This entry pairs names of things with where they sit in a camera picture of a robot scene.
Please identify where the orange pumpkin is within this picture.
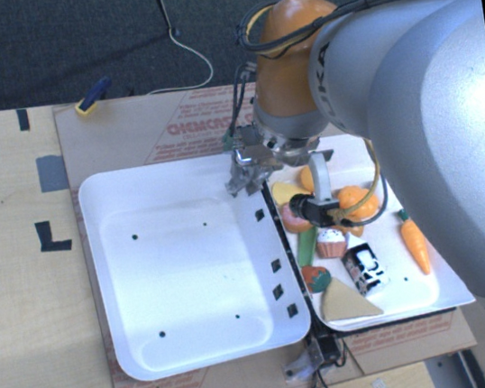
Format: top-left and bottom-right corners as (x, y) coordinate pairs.
(334, 180), (383, 225)

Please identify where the orange round fruit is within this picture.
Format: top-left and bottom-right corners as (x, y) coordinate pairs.
(297, 164), (317, 195)

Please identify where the brown cardboard board red print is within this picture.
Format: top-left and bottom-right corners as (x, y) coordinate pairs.
(51, 46), (484, 388)

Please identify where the black cylinder on white bracket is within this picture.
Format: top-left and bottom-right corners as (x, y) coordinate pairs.
(281, 149), (344, 233)

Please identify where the pink doughnut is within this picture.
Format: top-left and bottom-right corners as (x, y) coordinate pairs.
(279, 199), (316, 236)

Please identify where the black and white carton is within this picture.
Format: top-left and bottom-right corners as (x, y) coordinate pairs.
(338, 238), (393, 300)

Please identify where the green cucumber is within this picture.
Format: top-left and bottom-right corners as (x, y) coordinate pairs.
(292, 225), (325, 269)

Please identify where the tan bread slice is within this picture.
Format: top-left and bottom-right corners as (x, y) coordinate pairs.
(316, 270), (386, 326)

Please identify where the thin black rod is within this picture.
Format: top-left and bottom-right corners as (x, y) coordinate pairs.
(259, 175), (325, 344)

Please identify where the pink and white cupcake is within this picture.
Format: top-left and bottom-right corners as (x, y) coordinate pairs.
(312, 225), (350, 263)

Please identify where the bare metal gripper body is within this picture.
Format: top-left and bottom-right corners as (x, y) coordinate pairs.
(224, 114), (325, 181)

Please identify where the red strawberry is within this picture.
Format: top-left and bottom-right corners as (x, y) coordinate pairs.
(299, 262), (334, 296)

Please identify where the black block with wires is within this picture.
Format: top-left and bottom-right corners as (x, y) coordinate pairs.
(314, 330), (343, 365)

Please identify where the yellow banana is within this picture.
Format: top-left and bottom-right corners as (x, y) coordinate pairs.
(270, 176), (314, 208)

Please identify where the white plastic tray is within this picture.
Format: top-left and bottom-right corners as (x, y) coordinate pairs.
(74, 143), (319, 388)
(257, 115), (479, 342)

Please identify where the orange carrot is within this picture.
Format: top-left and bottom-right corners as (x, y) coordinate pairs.
(396, 205), (434, 279)

